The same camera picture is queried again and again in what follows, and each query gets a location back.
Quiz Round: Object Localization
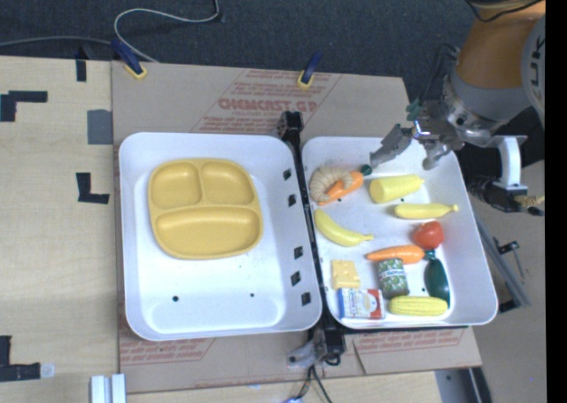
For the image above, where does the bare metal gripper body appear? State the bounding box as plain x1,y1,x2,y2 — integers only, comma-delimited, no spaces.
413,85,505,153

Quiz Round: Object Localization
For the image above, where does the yellow cone-shaped toy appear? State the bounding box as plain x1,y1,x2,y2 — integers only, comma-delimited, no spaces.
368,174,426,205

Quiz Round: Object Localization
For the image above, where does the slim yellow squash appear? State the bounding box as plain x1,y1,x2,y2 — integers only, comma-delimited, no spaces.
393,202,461,221

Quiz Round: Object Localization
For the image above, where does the orange carrot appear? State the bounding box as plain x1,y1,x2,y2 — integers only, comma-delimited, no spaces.
317,164,373,207
365,244,438,267

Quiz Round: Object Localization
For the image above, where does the red tomato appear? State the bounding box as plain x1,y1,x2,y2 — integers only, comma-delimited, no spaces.
412,220,446,252

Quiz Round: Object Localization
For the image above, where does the beige croissant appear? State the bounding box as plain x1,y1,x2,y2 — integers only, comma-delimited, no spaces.
308,165,352,204

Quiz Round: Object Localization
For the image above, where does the yellow banana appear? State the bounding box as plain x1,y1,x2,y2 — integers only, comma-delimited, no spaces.
313,208,375,249

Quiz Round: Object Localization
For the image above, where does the white plastic tray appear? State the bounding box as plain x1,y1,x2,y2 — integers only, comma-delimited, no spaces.
300,135,500,330
118,131,323,342

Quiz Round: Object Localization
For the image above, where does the thin black rod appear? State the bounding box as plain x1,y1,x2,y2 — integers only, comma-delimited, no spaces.
288,134,332,332

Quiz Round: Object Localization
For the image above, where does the dark green cucumber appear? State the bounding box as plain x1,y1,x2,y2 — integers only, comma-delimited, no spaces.
423,256,452,309

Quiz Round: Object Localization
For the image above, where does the green labelled can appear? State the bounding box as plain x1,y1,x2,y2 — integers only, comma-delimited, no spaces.
377,257,411,300

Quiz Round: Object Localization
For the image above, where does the yellow cheese slice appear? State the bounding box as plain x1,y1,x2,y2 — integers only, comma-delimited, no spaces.
330,259,361,291

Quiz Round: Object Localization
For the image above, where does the yellow corn cob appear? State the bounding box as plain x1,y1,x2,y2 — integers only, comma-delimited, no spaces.
388,294,450,318

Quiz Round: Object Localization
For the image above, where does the white and red carton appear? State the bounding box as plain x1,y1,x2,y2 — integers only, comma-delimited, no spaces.
337,287,387,321

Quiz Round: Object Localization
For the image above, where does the yellow divided plate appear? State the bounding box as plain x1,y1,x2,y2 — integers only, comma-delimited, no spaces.
146,158,266,261

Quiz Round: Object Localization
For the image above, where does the brown cardboard board red print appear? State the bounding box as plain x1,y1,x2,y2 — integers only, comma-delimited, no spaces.
110,59,483,394

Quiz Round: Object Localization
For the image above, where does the black cylinder on white bracket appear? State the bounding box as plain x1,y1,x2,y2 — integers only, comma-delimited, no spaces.
468,135,533,213

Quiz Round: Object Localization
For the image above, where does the black block with wires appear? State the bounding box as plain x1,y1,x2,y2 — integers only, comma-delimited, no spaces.
275,110,306,142
317,327,347,361

